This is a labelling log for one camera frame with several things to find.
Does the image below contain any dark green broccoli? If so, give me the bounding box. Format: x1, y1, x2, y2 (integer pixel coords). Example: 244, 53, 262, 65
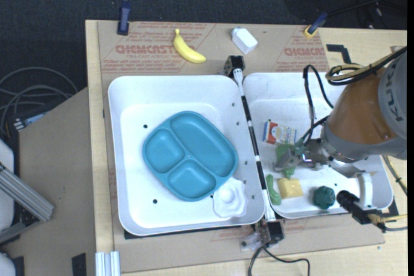
312, 185, 336, 211

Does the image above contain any blue divided plate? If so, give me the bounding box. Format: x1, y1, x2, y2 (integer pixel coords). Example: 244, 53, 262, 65
142, 111, 239, 202

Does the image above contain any green pea pod toy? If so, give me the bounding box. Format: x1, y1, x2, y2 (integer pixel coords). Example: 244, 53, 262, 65
265, 174, 283, 206

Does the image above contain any yellow banana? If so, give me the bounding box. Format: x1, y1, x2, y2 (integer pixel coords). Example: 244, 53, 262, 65
173, 28, 208, 64

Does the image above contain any black cylinder on white bracket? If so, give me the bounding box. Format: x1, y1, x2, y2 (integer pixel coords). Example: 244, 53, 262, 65
336, 172, 383, 226

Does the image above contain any white plastic tray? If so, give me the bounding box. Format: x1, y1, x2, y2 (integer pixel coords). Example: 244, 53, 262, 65
107, 74, 267, 237
242, 72, 395, 220

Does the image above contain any yellow cheese wedge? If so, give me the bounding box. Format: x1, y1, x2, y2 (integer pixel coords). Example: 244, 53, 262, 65
276, 177, 305, 200

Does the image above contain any light green lettuce toy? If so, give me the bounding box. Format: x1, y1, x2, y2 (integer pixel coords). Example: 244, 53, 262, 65
274, 142, 300, 180

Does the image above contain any white fried egg toy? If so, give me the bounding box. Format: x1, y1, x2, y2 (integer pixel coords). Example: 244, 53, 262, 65
212, 178, 248, 218

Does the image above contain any orange and white carton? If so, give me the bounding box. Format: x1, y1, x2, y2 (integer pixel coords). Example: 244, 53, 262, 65
261, 120, 298, 147

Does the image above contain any brown cardboard board red print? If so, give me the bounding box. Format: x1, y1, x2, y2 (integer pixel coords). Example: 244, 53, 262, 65
96, 21, 386, 274

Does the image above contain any thin black and white rod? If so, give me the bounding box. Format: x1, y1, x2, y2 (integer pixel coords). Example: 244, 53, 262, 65
233, 68, 277, 222

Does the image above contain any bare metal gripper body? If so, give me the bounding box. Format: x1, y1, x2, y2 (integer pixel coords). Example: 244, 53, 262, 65
299, 142, 355, 170

